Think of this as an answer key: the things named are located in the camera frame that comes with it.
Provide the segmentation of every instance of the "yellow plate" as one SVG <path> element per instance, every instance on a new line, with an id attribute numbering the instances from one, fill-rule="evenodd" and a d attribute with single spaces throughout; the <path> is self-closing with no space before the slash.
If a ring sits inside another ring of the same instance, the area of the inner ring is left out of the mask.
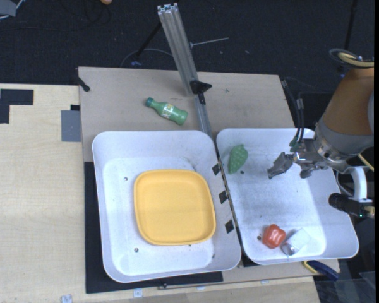
<path id="1" fill-rule="evenodd" d="M 140 234 L 151 244 L 196 244 L 213 236 L 214 204 L 207 181 L 193 170 L 149 170 L 134 186 Z"/>

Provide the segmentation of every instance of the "black clamp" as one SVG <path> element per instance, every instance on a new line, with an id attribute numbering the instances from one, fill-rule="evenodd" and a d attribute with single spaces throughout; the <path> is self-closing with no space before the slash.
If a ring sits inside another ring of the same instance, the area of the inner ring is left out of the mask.
<path id="1" fill-rule="evenodd" d="M 205 97 L 203 96 L 203 92 L 209 90 L 212 85 L 204 82 L 199 82 L 196 80 L 193 80 L 189 83 L 191 85 L 191 90 L 192 93 L 198 94 L 198 98 L 200 99 L 201 104 L 206 104 L 205 103 Z"/>
<path id="2" fill-rule="evenodd" d="M 80 85 L 85 92 L 90 91 L 90 87 L 78 76 L 77 72 L 72 75 L 71 79 L 73 81 L 73 84 Z"/>

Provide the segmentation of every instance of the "black floor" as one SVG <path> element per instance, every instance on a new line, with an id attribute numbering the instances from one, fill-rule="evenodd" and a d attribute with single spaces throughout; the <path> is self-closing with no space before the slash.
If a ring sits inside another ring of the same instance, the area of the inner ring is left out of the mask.
<path id="1" fill-rule="evenodd" d="M 15 17 L 0 20 L 0 83 L 75 85 L 78 66 L 176 70 L 163 30 L 155 30 L 157 6 L 174 1 L 25 0 Z M 197 71 L 278 75 L 301 93 L 308 128 L 346 72 L 330 49 L 374 57 L 375 0 L 179 0 L 178 6 Z M 373 163 L 373 149 L 367 155 Z M 369 180 L 373 186 L 373 174 Z M 342 265 L 360 277 L 375 270 L 375 228 L 355 224 L 361 249 Z"/>

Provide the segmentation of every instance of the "aluminum extrusion bar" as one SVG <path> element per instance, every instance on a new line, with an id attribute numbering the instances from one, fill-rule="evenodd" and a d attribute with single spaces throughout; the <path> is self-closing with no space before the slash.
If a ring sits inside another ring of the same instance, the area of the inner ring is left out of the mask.
<path id="1" fill-rule="evenodd" d="M 185 34 L 183 21 L 177 3 L 158 6 L 160 22 L 170 45 L 171 53 L 176 62 L 177 69 L 183 81 L 187 95 L 193 94 L 190 82 L 198 81 L 190 44 Z M 194 98 L 196 114 L 200 130 L 212 137 L 208 113 L 205 104 L 201 104 L 198 96 Z"/>

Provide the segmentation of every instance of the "white bin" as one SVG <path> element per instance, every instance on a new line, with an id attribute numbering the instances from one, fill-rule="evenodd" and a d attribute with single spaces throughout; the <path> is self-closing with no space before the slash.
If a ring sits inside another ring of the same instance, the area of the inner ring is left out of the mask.
<path id="1" fill-rule="evenodd" d="M 122 283 L 230 270 L 241 259 L 229 201 L 212 139 L 201 131 L 106 131 L 93 141 L 102 255 L 107 274 Z M 148 170 L 188 169 L 208 182 L 216 216 L 214 235 L 201 243 L 156 246 L 144 240 L 133 204 L 135 179 Z"/>
<path id="2" fill-rule="evenodd" d="M 267 169 L 281 152 L 289 151 L 296 129 L 225 129 L 217 135 L 229 193 L 245 254 L 261 265 L 314 259 L 351 258 L 359 242 L 347 213 L 328 203 L 340 189 L 332 169 L 317 170 L 307 179 L 294 164 L 286 173 L 268 178 Z M 304 136 L 314 132 L 305 129 Z M 243 144 L 245 164 L 228 173 L 231 149 Z M 261 241 L 263 232 L 277 224 L 287 236 L 304 228 L 311 239 L 296 254 L 287 256 L 279 247 L 270 249 Z"/>

